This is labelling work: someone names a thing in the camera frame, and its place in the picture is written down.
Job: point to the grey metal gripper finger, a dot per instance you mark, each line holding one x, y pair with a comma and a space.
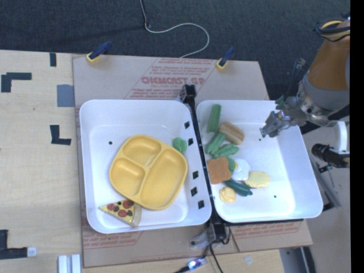
280, 126
269, 122

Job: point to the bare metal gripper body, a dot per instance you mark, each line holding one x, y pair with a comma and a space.
301, 111

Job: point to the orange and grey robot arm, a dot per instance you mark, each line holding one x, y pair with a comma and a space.
330, 64

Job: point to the toy hot dog bun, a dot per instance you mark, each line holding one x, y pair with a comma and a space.
231, 132

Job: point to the white plastic tray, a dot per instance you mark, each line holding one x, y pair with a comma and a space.
99, 118
284, 175

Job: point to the green toy pea pod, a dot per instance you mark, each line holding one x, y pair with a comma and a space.
215, 143
226, 151

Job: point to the green toy celery stick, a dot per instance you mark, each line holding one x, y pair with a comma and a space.
214, 118

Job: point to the white toy fried egg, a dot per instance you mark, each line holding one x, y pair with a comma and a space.
241, 171

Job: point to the green toy lettuce leaf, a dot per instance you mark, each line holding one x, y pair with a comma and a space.
231, 165
179, 144

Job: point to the pale yellow toy biscuit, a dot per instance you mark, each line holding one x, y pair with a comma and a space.
257, 179

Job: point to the brown toy toast slice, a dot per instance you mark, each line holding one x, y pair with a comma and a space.
218, 170

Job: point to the dark green toy cucumber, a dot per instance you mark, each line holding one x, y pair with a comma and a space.
239, 188

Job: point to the thin black rod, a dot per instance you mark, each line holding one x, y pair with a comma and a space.
202, 152

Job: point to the yellow toy pasta lump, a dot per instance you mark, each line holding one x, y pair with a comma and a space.
227, 195

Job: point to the yellow divided plate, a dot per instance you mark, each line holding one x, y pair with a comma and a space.
159, 178

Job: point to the brown cardboard board, red print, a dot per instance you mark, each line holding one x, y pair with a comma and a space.
119, 78

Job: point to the toy pizza slice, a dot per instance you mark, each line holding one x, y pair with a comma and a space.
122, 212

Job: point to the black cylinder on white bracket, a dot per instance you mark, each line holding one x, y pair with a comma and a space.
327, 153

